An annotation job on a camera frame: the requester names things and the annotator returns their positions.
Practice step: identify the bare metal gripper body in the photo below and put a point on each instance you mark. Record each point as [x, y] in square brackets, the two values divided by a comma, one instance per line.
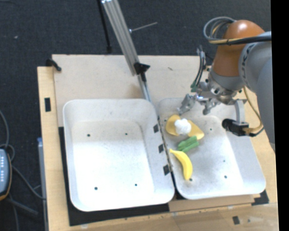
[214, 93]

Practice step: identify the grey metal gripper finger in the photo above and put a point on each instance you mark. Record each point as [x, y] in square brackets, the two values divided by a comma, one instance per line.
[186, 103]
[208, 107]

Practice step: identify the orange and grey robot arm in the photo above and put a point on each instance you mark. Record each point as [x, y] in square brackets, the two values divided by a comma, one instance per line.
[230, 55]

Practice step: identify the white lumpy ball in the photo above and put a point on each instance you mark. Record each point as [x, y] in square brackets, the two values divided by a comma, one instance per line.
[182, 126]

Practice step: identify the yellow flat curved piece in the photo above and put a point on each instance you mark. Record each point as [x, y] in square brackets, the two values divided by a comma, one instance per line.
[170, 127]

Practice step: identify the green bean pods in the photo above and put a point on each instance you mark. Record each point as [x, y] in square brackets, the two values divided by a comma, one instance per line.
[188, 144]

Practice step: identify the white plastic tray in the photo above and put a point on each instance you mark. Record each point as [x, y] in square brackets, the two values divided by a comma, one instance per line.
[214, 162]
[113, 158]

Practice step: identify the yellow banana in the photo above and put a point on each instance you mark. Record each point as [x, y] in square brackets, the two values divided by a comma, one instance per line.
[186, 163]

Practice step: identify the pale flat board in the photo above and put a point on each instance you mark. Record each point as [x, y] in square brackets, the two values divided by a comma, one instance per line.
[98, 76]

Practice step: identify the black cylinder on white bracket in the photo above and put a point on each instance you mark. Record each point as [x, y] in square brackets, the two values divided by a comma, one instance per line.
[236, 128]

